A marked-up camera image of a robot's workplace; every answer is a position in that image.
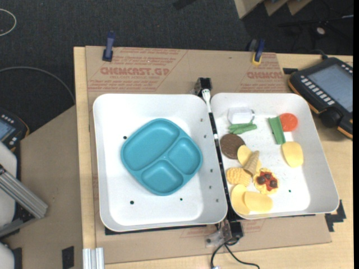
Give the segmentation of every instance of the dark carpet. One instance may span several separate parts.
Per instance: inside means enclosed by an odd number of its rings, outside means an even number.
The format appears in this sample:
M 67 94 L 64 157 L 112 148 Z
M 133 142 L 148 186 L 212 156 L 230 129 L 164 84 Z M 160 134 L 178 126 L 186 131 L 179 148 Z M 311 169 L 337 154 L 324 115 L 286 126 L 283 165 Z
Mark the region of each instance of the dark carpet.
M 259 4 L 239 19 L 234 0 L 0 0 L 0 107 L 22 118 L 31 131 L 73 105 L 73 47 L 114 46 L 243 51 L 251 39 L 263 38 L 265 51 L 277 53 L 353 54 L 353 0 L 313 0 L 292 16 L 283 6 L 268 16 Z M 315 24 L 283 23 L 334 19 L 327 35 L 315 39 Z

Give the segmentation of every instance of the blue clamp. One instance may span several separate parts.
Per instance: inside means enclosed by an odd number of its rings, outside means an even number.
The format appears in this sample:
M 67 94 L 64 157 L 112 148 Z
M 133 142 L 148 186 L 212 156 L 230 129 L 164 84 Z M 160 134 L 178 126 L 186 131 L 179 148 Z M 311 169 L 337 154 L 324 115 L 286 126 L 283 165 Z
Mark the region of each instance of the blue clamp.
M 260 39 L 256 52 L 253 54 L 252 64 L 259 66 L 262 62 L 262 54 L 264 50 L 264 40 Z
M 111 62 L 112 61 L 112 55 L 113 55 L 113 43 L 114 43 L 115 34 L 114 31 L 109 31 L 107 34 L 107 43 L 106 43 L 106 49 L 103 51 L 102 60 Z

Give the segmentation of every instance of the blue divided plate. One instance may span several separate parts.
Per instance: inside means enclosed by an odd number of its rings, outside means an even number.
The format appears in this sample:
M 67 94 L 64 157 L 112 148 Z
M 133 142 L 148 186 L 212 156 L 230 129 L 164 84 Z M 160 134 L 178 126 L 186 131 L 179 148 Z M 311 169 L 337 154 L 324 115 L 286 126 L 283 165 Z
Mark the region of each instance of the blue divided plate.
M 154 119 L 132 134 L 121 148 L 126 169 L 150 192 L 170 195 L 202 166 L 202 153 L 178 125 Z

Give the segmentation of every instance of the waffle cone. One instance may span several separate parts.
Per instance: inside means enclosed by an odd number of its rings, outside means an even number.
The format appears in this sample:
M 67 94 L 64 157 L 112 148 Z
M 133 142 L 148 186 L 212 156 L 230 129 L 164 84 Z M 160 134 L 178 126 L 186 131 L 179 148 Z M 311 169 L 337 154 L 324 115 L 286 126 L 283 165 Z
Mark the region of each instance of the waffle cone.
M 259 159 L 259 151 L 254 151 L 251 156 L 249 157 L 246 165 L 243 167 L 243 169 L 248 172 L 251 175 L 255 175 L 256 169 L 257 169 L 257 163 Z

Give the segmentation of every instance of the red tomato slice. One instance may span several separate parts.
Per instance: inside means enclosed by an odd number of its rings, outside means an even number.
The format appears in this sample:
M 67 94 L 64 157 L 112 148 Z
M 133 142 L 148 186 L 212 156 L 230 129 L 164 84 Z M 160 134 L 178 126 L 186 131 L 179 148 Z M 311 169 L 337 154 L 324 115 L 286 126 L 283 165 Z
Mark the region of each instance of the red tomato slice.
M 290 113 L 281 114 L 279 116 L 282 124 L 283 132 L 291 132 L 297 128 L 298 119 L 295 115 Z

